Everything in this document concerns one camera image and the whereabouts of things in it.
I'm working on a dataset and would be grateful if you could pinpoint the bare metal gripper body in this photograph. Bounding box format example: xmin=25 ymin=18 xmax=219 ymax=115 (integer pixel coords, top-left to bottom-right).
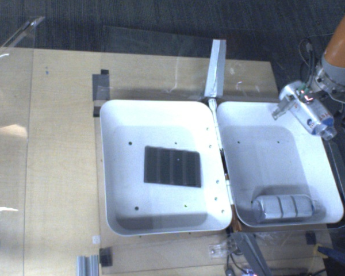
xmin=278 ymin=67 xmax=345 ymax=109

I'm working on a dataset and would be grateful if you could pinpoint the white plastic tray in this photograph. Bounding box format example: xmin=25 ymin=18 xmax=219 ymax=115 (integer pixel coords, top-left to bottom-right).
xmin=99 ymin=98 xmax=233 ymax=237
xmin=215 ymin=101 xmax=345 ymax=228

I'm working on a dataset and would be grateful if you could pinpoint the thin black and white rod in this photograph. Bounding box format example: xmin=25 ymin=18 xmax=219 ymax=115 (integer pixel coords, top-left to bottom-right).
xmin=208 ymin=97 xmax=234 ymax=207

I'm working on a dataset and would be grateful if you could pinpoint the clear plastic bottle ribbed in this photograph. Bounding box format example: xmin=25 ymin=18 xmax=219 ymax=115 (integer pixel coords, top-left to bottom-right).
xmin=251 ymin=194 xmax=317 ymax=224

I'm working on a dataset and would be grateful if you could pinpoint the dark grey ribbed rectangular block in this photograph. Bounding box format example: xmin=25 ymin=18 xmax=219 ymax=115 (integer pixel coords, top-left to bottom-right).
xmin=143 ymin=145 xmax=202 ymax=189

